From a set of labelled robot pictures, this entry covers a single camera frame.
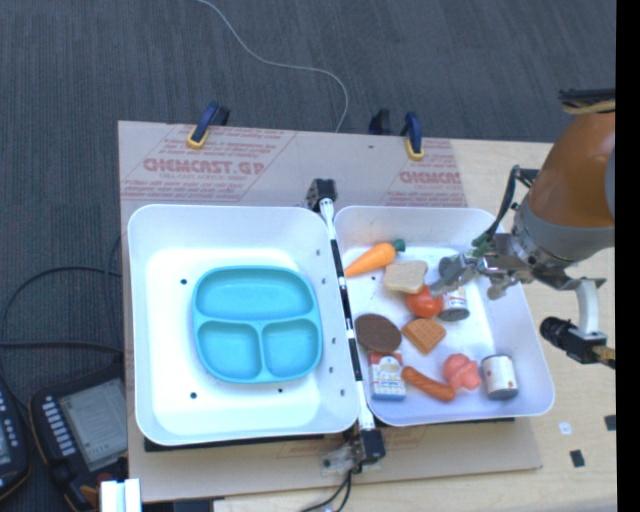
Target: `cable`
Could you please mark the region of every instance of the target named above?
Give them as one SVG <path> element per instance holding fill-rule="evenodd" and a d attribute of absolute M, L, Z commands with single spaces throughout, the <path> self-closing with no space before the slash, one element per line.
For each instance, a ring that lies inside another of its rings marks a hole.
<path fill-rule="evenodd" d="M 346 488 L 346 492 L 344 494 L 344 497 L 342 498 L 342 502 L 340 503 L 340 506 L 334 511 L 334 512 L 341 512 L 344 509 L 344 506 L 347 504 L 347 500 L 349 499 L 349 495 L 351 494 L 351 471 L 349 471 L 349 473 L 347 473 L 347 477 L 344 479 L 342 484 L 340 484 L 340 487 L 338 487 L 336 492 L 334 492 L 331 495 L 331 497 L 329 497 L 329 499 L 323 501 L 322 503 L 318 503 L 317 505 L 313 505 L 312 507 L 305 508 L 304 510 L 301 510 L 300 512 L 313 512 L 314 510 L 318 510 L 321 507 L 328 506 L 333 500 L 335 500 L 338 497 L 338 495 L 345 488 Z"/>
<path fill-rule="evenodd" d="M 519 174 L 520 168 L 516 165 L 511 169 L 509 173 L 509 179 L 507 180 L 507 187 L 502 196 L 502 204 L 500 205 L 500 209 L 498 210 L 498 214 L 496 215 L 496 220 L 493 221 L 491 226 L 489 226 L 480 236 L 475 238 L 471 245 L 473 245 L 476 249 L 474 249 L 475 257 L 480 257 L 484 255 L 487 250 L 489 243 L 493 239 L 496 231 L 498 230 L 498 226 L 502 221 L 503 217 L 509 211 L 509 207 L 511 206 L 511 202 L 513 200 L 513 194 L 515 192 L 516 187 L 516 179 Z"/>
<path fill-rule="evenodd" d="M 7 303 L 5 304 L 5 306 L 4 306 L 3 310 L 2 310 L 2 314 L 0 315 L 0 347 L 10 348 L 10 347 L 15 346 L 16 348 L 18 348 L 18 347 L 28 346 L 30 344 L 32 346 L 44 345 L 45 344 L 45 342 L 41 342 L 41 341 L 31 341 L 31 342 L 29 342 L 29 341 L 23 341 L 23 342 L 2 341 L 5 322 L 6 322 L 7 316 L 9 315 L 9 309 L 11 308 L 11 305 L 14 303 L 14 301 L 16 300 L 18 295 L 20 295 L 22 290 L 24 290 L 27 286 L 29 286 L 34 281 L 36 281 L 36 280 L 38 280 L 38 279 L 40 279 L 40 278 L 42 278 L 44 276 L 48 276 L 48 275 L 55 274 L 55 273 L 58 273 L 58 272 L 68 272 L 68 271 L 99 272 L 99 273 L 106 273 L 106 275 L 110 275 L 110 276 L 113 276 L 113 277 L 121 277 L 120 274 L 118 274 L 116 272 L 111 272 L 108 268 L 103 269 L 103 268 L 90 267 L 90 266 L 85 266 L 85 265 L 65 265 L 65 266 L 60 266 L 60 267 L 53 267 L 53 268 L 49 268 L 47 270 L 43 270 L 42 272 L 38 272 L 37 274 L 31 276 L 29 279 L 24 281 L 20 286 L 18 286 L 18 288 L 13 292 L 11 297 L 9 297 L 9 300 L 7 301 Z M 93 348 L 100 348 L 100 349 L 103 349 L 103 350 L 120 351 L 119 349 L 112 348 L 112 347 L 109 347 L 107 345 L 100 345 L 100 344 L 97 344 L 97 343 L 94 344 L 94 342 L 88 342 L 88 341 L 78 341 L 78 342 L 73 342 L 73 341 L 70 341 L 70 342 L 57 342 L 57 341 L 54 341 L 54 342 L 51 342 L 51 343 L 54 344 L 54 345 L 61 345 L 61 344 L 64 344 L 64 343 L 68 343 L 69 345 L 77 344 L 78 346 L 83 346 L 83 347 L 91 346 Z M 20 400 L 20 398 L 17 396 L 17 394 L 15 393 L 13 388 L 9 385 L 9 382 L 7 382 L 7 379 L 4 376 L 4 373 L 5 373 L 4 365 L 2 364 L 2 358 L 0 358 L 0 379 L 2 379 L 2 382 L 5 384 L 5 386 L 9 390 L 9 393 L 11 393 L 11 395 L 15 399 L 16 403 L 19 405 L 19 408 L 22 407 L 24 410 L 26 410 L 27 409 L 27 405 L 22 400 Z"/>
<path fill-rule="evenodd" d="M 111 334 L 114 340 L 119 341 L 120 345 L 124 346 L 124 342 L 120 339 L 122 336 L 122 332 L 117 328 L 116 314 L 113 310 L 113 304 L 109 295 L 109 275 L 111 273 L 111 261 L 113 260 L 113 255 L 115 254 L 116 249 L 120 246 L 121 241 L 122 235 L 118 235 L 113 242 L 113 245 L 111 246 L 109 254 L 107 255 L 107 261 L 104 266 L 102 288 L 104 292 L 104 300 L 107 305 L 107 314 L 109 315 L 109 326 L 111 328 Z"/>
<path fill-rule="evenodd" d="M 334 75 L 333 73 L 331 73 L 330 71 L 327 71 L 325 69 L 314 68 L 314 67 L 310 67 L 310 66 L 298 66 L 298 65 L 295 65 L 295 64 L 284 64 L 284 63 L 281 63 L 281 62 L 275 62 L 275 61 L 272 61 L 272 60 L 267 60 L 267 59 L 261 57 L 260 55 L 255 53 L 253 50 L 251 50 L 247 46 L 247 44 L 242 40 L 242 38 L 238 35 L 236 30 L 233 28 L 233 25 L 231 25 L 231 22 L 229 22 L 229 20 L 222 13 L 222 11 L 220 11 L 220 9 L 218 9 L 214 4 L 212 4 L 211 2 L 209 2 L 207 0 L 196 0 L 196 2 L 204 4 L 204 5 L 208 6 L 208 7 L 210 7 L 211 9 L 213 9 L 216 12 L 216 14 L 220 17 L 220 19 L 224 22 L 224 24 L 227 26 L 227 28 L 230 30 L 231 34 L 236 39 L 236 41 L 238 41 L 240 46 L 242 46 L 242 48 L 249 55 L 251 55 L 254 59 L 257 59 L 258 61 L 262 62 L 263 64 L 267 64 L 269 66 L 276 66 L 276 67 L 286 68 L 286 69 L 294 69 L 294 70 L 298 70 L 298 71 L 311 71 L 311 72 L 314 72 L 314 73 L 321 73 L 321 74 L 326 75 L 326 76 L 330 77 L 331 79 L 335 80 L 337 82 L 337 84 L 340 86 L 340 89 L 342 89 L 342 94 L 344 95 L 344 110 L 342 112 L 342 116 L 340 117 L 340 121 L 338 122 L 338 125 L 336 126 L 336 129 L 335 129 L 336 133 L 338 133 L 340 131 L 340 128 L 342 127 L 342 123 L 344 122 L 345 118 L 347 117 L 347 111 L 349 110 L 349 94 L 347 93 L 347 88 L 344 86 L 342 81 L 336 75 Z"/>

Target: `toy food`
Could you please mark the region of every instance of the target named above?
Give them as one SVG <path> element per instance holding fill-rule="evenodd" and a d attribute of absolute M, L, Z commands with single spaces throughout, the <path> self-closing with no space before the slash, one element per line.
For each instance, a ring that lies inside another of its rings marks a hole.
<path fill-rule="evenodd" d="M 513 360 L 506 354 L 485 357 L 480 363 L 491 400 L 507 400 L 518 394 Z"/>
<path fill-rule="evenodd" d="M 428 318 L 416 318 L 407 322 L 401 332 L 423 354 L 431 352 L 447 334 L 444 327 Z"/>
<path fill-rule="evenodd" d="M 412 366 L 402 368 L 401 376 L 406 383 L 443 402 L 450 402 L 456 397 L 456 390 L 452 386 L 433 380 Z"/>
<path fill-rule="evenodd" d="M 369 352 L 369 371 L 371 374 L 371 397 L 377 400 L 402 400 L 406 396 L 402 371 L 402 354 Z"/>
<path fill-rule="evenodd" d="M 426 273 L 426 261 L 395 261 L 385 267 L 382 285 L 388 290 L 419 293 L 425 286 Z"/>
<path fill-rule="evenodd" d="M 376 244 L 347 266 L 344 269 L 344 275 L 351 277 L 385 267 L 393 261 L 398 252 L 403 252 L 404 250 L 404 240 L 396 240 L 392 244 L 389 242 Z"/>
<path fill-rule="evenodd" d="M 464 354 L 451 354 L 442 365 L 442 375 L 454 389 L 476 389 L 482 382 L 478 363 Z"/>
<path fill-rule="evenodd" d="M 434 299 L 426 285 L 419 293 L 408 293 L 405 301 L 409 310 L 422 318 L 433 318 L 442 311 L 442 296 Z"/>
<path fill-rule="evenodd" d="M 467 318 L 471 312 L 467 303 L 467 294 L 462 286 L 452 292 L 443 293 L 442 311 L 438 313 L 438 318 L 446 322 L 457 322 Z"/>
<path fill-rule="evenodd" d="M 356 318 L 356 339 L 362 346 L 375 352 L 393 352 L 400 346 L 402 333 L 391 320 L 375 313 Z"/>

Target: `device screen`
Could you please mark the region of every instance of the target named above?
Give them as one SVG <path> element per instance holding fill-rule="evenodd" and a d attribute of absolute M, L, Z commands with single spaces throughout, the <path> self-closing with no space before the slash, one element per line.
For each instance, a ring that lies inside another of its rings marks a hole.
<path fill-rule="evenodd" d="M 11 462 L 11 454 L 9 453 L 9 445 L 7 437 L 4 435 L 4 429 L 0 428 L 0 466 Z"/>
<path fill-rule="evenodd" d="M 89 471 L 116 462 L 126 451 L 126 403 L 121 379 L 67 395 L 59 403 Z"/>

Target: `toy bread slice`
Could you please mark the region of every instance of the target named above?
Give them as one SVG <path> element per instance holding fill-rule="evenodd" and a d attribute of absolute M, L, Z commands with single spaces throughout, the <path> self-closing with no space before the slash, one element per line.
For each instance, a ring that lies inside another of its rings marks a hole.
<path fill-rule="evenodd" d="M 411 320 L 402 327 L 401 331 L 423 354 L 431 352 L 447 334 L 444 327 L 428 318 Z"/>
<path fill-rule="evenodd" d="M 388 290 L 419 293 L 424 288 L 426 272 L 426 261 L 394 261 L 385 267 L 382 284 Z"/>

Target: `toy tomato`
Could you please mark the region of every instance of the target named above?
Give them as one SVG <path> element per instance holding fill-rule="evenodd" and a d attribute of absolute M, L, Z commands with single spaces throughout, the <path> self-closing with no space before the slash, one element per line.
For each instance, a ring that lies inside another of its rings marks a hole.
<path fill-rule="evenodd" d="M 433 318 L 442 311 L 442 295 L 434 299 L 428 286 L 420 293 L 408 293 L 406 302 L 411 312 L 422 318 Z"/>

